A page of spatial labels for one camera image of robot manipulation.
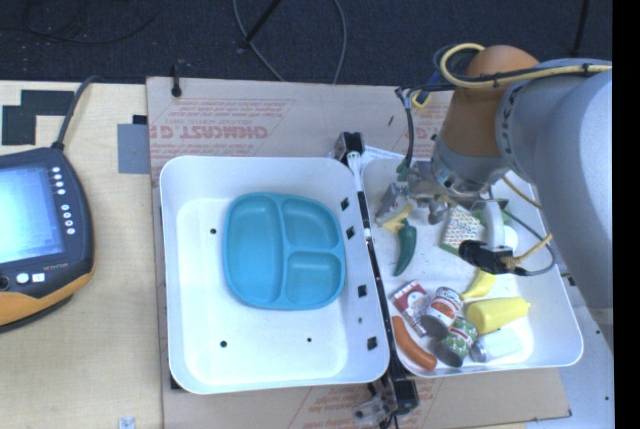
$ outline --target green vegetable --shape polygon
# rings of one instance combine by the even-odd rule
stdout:
[[[416,250],[416,242],[418,240],[418,231],[415,227],[411,226],[406,219],[404,219],[402,223],[404,226],[398,231],[398,238],[400,239],[400,256],[396,263],[396,270],[393,272],[394,276],[399,276],[409,266],[409,262],[411,262],[413,253]]]

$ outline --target blue divided dish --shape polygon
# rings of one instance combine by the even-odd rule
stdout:
[[[344,286],[340,225],[309,198],[268,192],[236,198],[226,214],[222,250],[229,288],[251,306],[321,308]]]

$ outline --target touch screen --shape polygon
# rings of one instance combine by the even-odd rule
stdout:
[[[0,169],[0,264],[64,251],[47,169]]]

